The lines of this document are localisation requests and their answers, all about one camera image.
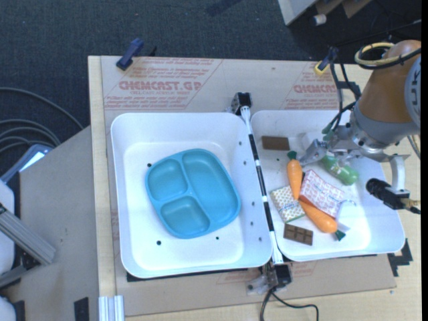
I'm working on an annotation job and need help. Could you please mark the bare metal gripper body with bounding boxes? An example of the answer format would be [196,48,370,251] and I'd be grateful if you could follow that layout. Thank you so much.
[328,124,386,162]

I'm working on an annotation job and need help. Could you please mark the green bottle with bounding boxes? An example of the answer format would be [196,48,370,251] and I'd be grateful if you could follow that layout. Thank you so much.
[320,154,360,186]

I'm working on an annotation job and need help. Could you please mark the orange carrot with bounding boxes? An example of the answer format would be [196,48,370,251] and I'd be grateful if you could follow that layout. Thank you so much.
[286,150,304,201]
[298,199,347,242]

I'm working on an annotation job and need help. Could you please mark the brown biscuit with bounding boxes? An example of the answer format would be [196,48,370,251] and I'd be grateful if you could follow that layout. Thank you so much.
[261,135,291,152]

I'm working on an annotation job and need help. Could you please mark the pink and white packet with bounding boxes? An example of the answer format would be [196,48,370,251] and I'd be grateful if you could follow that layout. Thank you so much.
[298,169,346,219]

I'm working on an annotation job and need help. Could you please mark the thin black and white rod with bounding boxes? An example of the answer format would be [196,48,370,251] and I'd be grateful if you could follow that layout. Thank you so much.
[241,106,284,265]

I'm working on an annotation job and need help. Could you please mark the white plastic tray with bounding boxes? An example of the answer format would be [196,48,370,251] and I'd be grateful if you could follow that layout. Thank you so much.
[110,112,274,279]
[249,109,407,263]

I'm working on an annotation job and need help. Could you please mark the brown chocolate bar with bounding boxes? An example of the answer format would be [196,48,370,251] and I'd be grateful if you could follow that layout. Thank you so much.
[283,223,314,246]

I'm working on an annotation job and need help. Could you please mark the blue divided plate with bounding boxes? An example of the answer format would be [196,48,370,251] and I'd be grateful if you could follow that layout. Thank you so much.
[144,148,242,240]

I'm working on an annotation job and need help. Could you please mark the brown cardboard board red print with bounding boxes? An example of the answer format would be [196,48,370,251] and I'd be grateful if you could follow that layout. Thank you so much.
[100,56,398,317]

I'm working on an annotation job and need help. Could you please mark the black cylinder on white bracket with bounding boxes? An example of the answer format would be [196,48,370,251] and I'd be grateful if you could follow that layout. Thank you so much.
[365,155,411,211]

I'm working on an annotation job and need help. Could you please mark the black block with thin wires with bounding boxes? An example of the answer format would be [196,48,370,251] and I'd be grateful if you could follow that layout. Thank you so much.
[247,263,294,296]
[225,92,252,115]

